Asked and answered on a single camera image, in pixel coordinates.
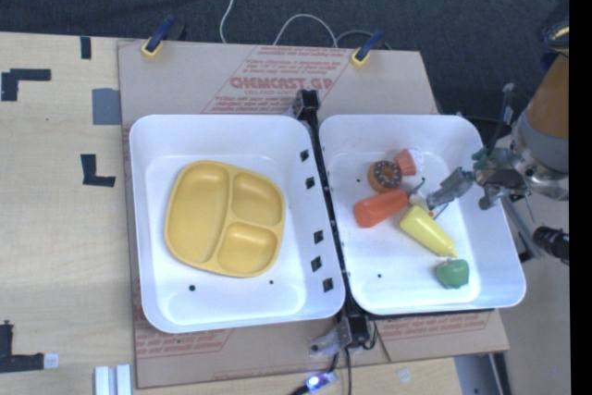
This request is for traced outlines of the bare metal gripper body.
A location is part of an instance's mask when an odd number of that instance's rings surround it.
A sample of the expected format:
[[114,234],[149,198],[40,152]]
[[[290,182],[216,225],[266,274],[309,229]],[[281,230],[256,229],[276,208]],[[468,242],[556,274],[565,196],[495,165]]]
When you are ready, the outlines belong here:
[[484,147],[474,154],[474,174],[484,192],[481,209],[491,208],[504,197],[520,200],[531,192],[554,201],[569,200],[569,191],[561,185],[567,174],[545,166],[528,149]]

